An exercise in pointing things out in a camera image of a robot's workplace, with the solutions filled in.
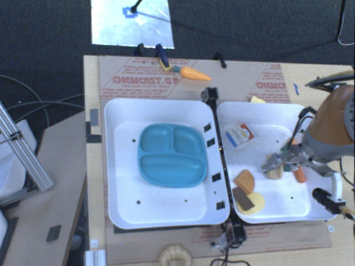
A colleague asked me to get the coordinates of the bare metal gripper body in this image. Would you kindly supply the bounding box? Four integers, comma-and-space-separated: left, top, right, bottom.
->
278, 144, 331, 175

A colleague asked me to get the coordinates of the beige bread piece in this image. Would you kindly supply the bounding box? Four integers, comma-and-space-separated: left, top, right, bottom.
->
266, 162, 285, 181

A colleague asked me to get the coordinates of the orange sausage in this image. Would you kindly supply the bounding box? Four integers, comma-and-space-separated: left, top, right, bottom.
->
290, 138, 307, 184

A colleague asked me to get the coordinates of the orange waffle biscuit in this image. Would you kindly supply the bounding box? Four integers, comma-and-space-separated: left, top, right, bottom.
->
232, 168, 256, 196

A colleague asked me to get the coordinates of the white plastic tray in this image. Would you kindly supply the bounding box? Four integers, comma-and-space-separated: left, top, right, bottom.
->
104, 98, 232, 230
216, 101, 343, 224

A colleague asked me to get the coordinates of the yellow round disc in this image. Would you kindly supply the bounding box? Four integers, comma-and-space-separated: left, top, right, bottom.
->
235, 191, 266, 216

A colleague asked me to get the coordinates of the white and red carton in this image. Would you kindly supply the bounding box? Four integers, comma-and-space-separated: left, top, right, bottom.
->
225, 122, 256, 149

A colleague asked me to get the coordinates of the brown chocolate bar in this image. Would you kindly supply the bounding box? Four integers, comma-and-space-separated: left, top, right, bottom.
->
231, 186, 256, 212

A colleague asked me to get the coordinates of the thin black rod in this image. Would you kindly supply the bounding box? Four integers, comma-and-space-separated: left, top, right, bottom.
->
208, 98, 240, 234

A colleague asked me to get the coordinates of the yellow cheese wedge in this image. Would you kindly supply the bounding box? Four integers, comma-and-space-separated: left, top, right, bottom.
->
247, 95, 267, 105

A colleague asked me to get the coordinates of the blue divided plate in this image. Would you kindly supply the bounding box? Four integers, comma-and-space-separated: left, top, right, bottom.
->
137, 122, 209, 189

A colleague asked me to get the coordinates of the orange carrot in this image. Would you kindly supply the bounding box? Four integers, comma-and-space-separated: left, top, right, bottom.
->
173, 65, 213, 83

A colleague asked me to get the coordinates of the beige doughnut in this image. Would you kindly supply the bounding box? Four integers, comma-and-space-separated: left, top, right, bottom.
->
158, 243, 193, 266

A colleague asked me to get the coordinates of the brown cardboard board red print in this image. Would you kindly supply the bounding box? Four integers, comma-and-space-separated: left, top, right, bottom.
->
98, 55, 333, 265

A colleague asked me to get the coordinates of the black cylinder on white bracket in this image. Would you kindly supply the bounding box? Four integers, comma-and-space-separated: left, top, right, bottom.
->
311, 171, 348, 214

